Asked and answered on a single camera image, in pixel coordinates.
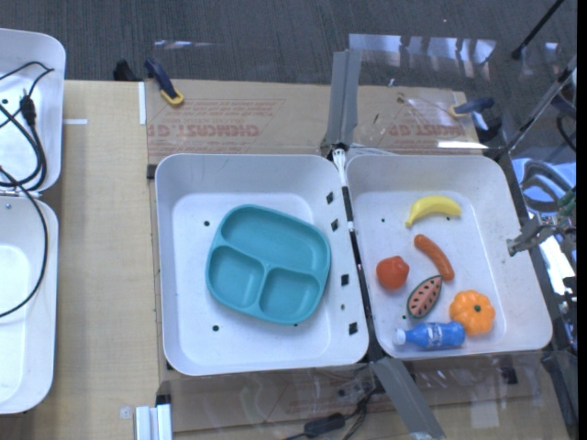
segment toy banana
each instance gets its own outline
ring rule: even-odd
[[[460,216],[460,205],[446,195],[427,195],[412,204],[410,216],[405,225],[412,226],[416,220],[430,214]]]

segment white plastic tray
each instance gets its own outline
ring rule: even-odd
[[[40,188],[45,190],[57,181],[61,171],[65,49],[45,34],[0,28],[0,76],[30,61],[54,69],[39,80],[32,93],[37,130],[47,158],[47,176]],[[31,65],[0,80],[3,107],[15,113],[23,91],[29,92],[43,71]],[[25,122],[21,114],[17,119]],[[5,121],[0,114],[0,124]],[[6,171],[22,178],[34,169],[35,160],[32,148],[14,126],[0,127],[0,164]],[[43,202],[38,204],[49,229],[47,268],[33,299],[0,319],[0,414],[22,413],[36,406],[53,382],[59,230],[53,211]],[[0,313],[20,303],[32,290],[39,277],[42,253],[42,226],[30,201],[0,195]]]
[[[179,154],[161,162],[155,184],[162,338],[175,369],[212,375],[339,366],[364,356],[365,313],[340,179],[330,162],[312,155]],[[300,324],[236,312],[206,288],[205,262],[216,228],[242,204],[293,215],[328,239],[327,286],[316,311]]]
[[[506,239],[519,235],[520,225],[499,165],[477,155],[365,155],[349,162],[347,174],[375,332],[384,351],[396,358],[440,358],[540,349],[550,341],[552,324],[530,257],[510,257],[507,251]],[[427,194],[456,199],[461,217],[430,215],[407,228],[412,203]],[[443,283],[433,310],[414,320],[405,309],[410,292],[438,274],[413,244],[419,233],[444,250],[455,279]],[[377,281],[375,268],[381,259],[395,255],[404,258],[410,272],[404,287],[388,291]],[[454,349],[430,351],[393,343],[396,327],[447,323],[455,294],[468,289],[491,300],[497,315],[490,333],[467,336],[464,345]]]

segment hot dog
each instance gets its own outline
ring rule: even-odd
[[[444,281],[452,281],[455,278],[455,271],[450,265],[449,258],[434,241],[427,236],[416,235],[414,245],[432,259]]]

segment bottle cap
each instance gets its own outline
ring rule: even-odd
[[[392,337],[393,343],[397,346],[405,344],[405,331],[404,329],[396,329],[395,334]]]

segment teal plate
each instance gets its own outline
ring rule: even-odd
[[[282,325],[315,310],[330,271],[330,245],[315,226],[257,205],[220,222],[205,266],[208,290],[224,305]]]

